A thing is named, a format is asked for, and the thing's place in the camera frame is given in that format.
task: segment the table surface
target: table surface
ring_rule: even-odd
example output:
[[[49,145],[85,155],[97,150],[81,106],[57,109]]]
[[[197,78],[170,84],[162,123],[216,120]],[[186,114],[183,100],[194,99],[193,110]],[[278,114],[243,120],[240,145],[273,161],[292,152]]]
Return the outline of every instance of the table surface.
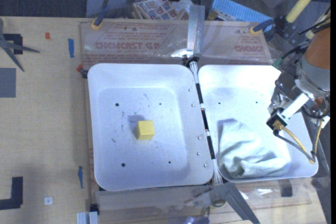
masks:
[[[91,203],[86,80],[76,71],[82,62],[80,23],[90,19],[2,19],[4,33],[21,34],[24,45],[40,53],[17,56],[25,69],[22,72],[4,51],[0,52],[0,67],[16,68],[17,87],[15,98],[0,98],[0,199],[11,196],[12,177],[23,176],[24,180],[23,205],[1,210],[0,222],[76,223],[77,213],[88,211]],[[69,38],[75,43],[73,58]],[[83,169],[83,188],[79,166]],[[294,219],[295,223],[326,223],[315,190],[305,195],[309,201],[304,204],[269,205],[254,213],[261,223],[292,223]],[[52,196],[52,205],[44,205],[48,196]],[[211,223],[250,223],[240,221],[232,210],[212,211],[209,218]],[[99,221],[109,223],[103,215]]]

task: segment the white cloth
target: white cloth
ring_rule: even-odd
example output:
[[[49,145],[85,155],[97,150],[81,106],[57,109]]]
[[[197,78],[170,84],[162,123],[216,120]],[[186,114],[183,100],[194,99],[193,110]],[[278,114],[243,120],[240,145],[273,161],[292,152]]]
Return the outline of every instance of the white cloth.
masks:
[[[225,122],[220,139],[218,162],[232,178],[281,176],[288,169],[287,159],[276,156],[244,123]]]

